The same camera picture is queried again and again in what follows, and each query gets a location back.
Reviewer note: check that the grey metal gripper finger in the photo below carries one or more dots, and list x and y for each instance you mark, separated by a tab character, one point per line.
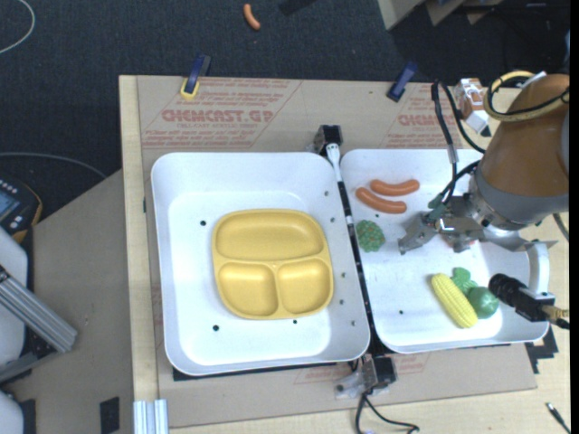
410	242
420	223

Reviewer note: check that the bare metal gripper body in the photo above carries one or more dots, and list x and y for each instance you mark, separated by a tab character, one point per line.
461	223

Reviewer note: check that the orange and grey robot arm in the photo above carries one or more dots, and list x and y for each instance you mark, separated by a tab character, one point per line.
524	152

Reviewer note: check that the orange sausage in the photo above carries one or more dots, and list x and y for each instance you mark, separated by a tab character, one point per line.
251	16
380	202
393	187

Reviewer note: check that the white plastic tray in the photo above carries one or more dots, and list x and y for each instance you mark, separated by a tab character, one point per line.
190	265
407	287

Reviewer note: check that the thin black and white rod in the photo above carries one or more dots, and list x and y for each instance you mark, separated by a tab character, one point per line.
357	251

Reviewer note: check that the green broccoli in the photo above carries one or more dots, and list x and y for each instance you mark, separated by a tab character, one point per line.
463	279

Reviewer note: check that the yellow corn cob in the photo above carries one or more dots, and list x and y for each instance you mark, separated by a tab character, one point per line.
453	300

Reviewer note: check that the green round pepper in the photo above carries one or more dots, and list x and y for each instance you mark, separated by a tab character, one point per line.
484	303

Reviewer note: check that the white and orange carton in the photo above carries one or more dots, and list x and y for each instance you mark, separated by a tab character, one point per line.
472	102

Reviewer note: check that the yellow divided plate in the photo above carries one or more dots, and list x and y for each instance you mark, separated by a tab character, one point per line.
271	265

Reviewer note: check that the brown cardboard board red print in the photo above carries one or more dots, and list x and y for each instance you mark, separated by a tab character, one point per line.
280	120

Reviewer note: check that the black cylinder on white bracket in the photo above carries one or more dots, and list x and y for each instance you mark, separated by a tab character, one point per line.
520	294

